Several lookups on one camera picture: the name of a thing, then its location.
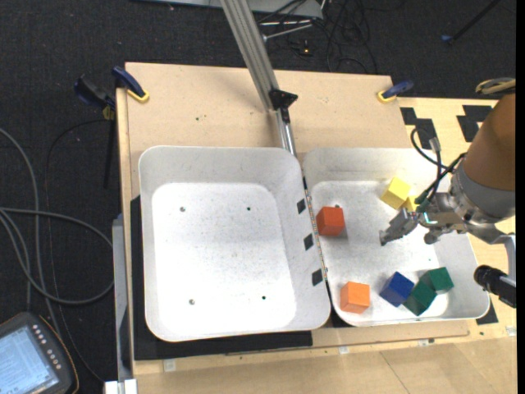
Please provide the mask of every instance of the wooden table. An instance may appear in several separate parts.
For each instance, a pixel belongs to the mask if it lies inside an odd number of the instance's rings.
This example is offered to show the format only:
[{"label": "wooden table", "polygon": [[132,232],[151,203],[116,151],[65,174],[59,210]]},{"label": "wooden table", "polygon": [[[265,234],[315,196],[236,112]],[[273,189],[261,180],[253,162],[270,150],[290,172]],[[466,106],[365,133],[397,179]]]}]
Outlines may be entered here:
[{"label": "wooden table", "polygon": [[[264,112],[246,69],[127,63],[126,70],[151,94],[144,104],[121,89],[116,95],[126,274],[131,282],[130,201],[139,195],[137,165],[143,151],[161,144],[267,147],[278,145],[278,136],[275,118]],[[290,109],[299,161],[316,147],[408,148],[407,131],[413,126],[405,125],[400,108],[412,108],[418,119],[432,119],[447,163],[469,145],[457,118],[464,116],[463,106],[491,107],[496,102],[398,98],[382,104],[376,94],[392,86],[388,76],[276,71],[276,77],[282,89],[299,95]],[[512,231],[515,222],[506,221],[500,228]],[[471,241],[479,263],[507,268],[503,247]],[[360,387],[366,392],[432,392],[418,375],[418,369],[428,373],[424,366],[435,368],[435,383],[446,379],[457,392],[462,392],[465,375],[477,392],[512,392],[517,389],[517,345],[509,334],[515,333],[516,313],[494,296],[492,300],[499,322],[484,326],[476,320],[371,328],[334,328],[328,323],[313,331],[313,347],[308,349],[134,360],[132,367],[141,394],[359,392]],[[131,288],[128,301],[132,307]],[[420,386],[430,389],[419,391]]]}]

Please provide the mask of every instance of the wooden block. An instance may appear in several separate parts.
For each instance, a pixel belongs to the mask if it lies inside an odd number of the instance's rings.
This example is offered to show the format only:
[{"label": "wooden block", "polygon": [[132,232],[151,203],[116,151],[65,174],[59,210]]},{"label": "wooden block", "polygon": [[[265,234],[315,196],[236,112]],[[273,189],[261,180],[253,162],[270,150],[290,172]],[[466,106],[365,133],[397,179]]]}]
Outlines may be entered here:
[{"label": "wooden block", "polygon": [[395,272],[386,282],[379,296],[398,307],[410,296],[414,284],[399,272]]},{"label": "wooden block", "polygon": [[345,229],[345,216],[339,207],[323,207],[315,220],[319,235],[338,236]]},{"label": "wooden block", "polygon": [[361,314],[370,306],[370,286],[348,282],[341,289],[340,307],[346,312]]},{"label": "wooden block", "polygon": [[446,293],[454,287],[454,283],[452,282],[449,271],[446,267],[428,270],[421,276],[419,281],[424,282],[438,295]]},{"label": "wooden block", "polygon": [[405,200],[409,197],[410,185],[400,180],[397,176],[392,178],[381,200],[393,208],[400,208]]},{"label": "wooden block", "polygon": [[415,212],[418,205],[416,204],[416,196],[409,195],[407,199],[401,204],[402,208],[406,208],[409,212]]},{"label": "wooden block", "polygon": [[415,315],[421,315],[431,305],[437,294],[424,282],[419,281],[403,305]]}]

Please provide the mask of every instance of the blue cube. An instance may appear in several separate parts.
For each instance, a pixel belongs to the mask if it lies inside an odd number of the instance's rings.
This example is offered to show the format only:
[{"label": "blue cube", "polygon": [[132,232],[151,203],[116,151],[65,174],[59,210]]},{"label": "blue cube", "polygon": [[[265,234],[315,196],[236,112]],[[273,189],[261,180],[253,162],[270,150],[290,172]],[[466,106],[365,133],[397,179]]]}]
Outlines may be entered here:
[{"label": "blue cube", "polygon": [[399,272],[395,272],[385,283],[379,296],[397,307],[410,296],[414,284]]}]

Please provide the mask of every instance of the black floor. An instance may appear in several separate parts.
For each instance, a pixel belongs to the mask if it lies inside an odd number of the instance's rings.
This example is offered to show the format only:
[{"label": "black floor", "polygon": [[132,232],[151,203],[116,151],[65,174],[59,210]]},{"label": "black floor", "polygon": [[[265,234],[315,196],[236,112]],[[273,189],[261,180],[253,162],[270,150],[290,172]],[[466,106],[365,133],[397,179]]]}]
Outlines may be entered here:
[{"label": "black floor", "polygon": [[[343,1],[334,0],[327,19],[336,20]],[[414,87],[406,96],[480,98],[474,89],[481,81],[516,75],[517,0],[502,0],[454,45],[443,43],[441,36],[459,31],[490,1],[349,0],[339,16],[342,27],[332,37],[331,69],[388,75],[394,82],[410,79]],[[328,34],[332,26],[327,21]],[[311,57],[294,49],[305,39]],[[316,26],[270,41],[268,51],[276,69],[327,71],[327,42],[325,31]],[[39,186],[40,208],[85,220],[106,235],[111,235],[112,220],[121,211],[116,163],[109,188],[103,189],[108,124],[79,126],[57,142],[48,164],[48,197],[44,172],[51,144],[64,130],[102,118],[75,96],[75,80],[85,73],[112,91],[111,69],[126,61],[244,65],[217,9],[127,0],[0,0],[0,128],[26,151]],[[1,136],[0,206],[34,207],[23,159]],[[12,217],[34,259],[34,219]],[[48,289],[54,291],[53,263],[61,297],[79,299],[101,291],[112,278],[112,252],[104,242],[83,228],[52,221],[50,249],[48,220],[40,222]],[[40,295],[33,293],[31,304],[34,312],[48,315]],[[24,309],[25,278],[2,229],[0,322]],[[60,311],[54,310],[79,370],[81,392],[100,392],[100,382],[82,365]],[[95,305],[62,310],[85,361],[101,379],[114,379],[111,296]]]}]

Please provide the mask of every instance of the green cube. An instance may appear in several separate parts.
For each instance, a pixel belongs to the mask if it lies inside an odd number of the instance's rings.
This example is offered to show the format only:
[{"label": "green cube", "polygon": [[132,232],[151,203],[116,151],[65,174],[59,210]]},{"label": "green cube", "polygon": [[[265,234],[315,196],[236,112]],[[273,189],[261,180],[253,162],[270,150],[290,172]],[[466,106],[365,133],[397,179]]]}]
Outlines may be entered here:
[{"label": "green cube", "polygon": [[419,316],[428,309],[436,296],[437,294],[430,287],[424,282],[419,281],[418,284],[413,287],[410,296],[403,305],[415,315]]},{"label": "green cube", "polygon": [[454,287],[454,283],[452,282],[446,267],[428,270],[421,276],[419,281],[424,282],[438,295],[446,293]]}]

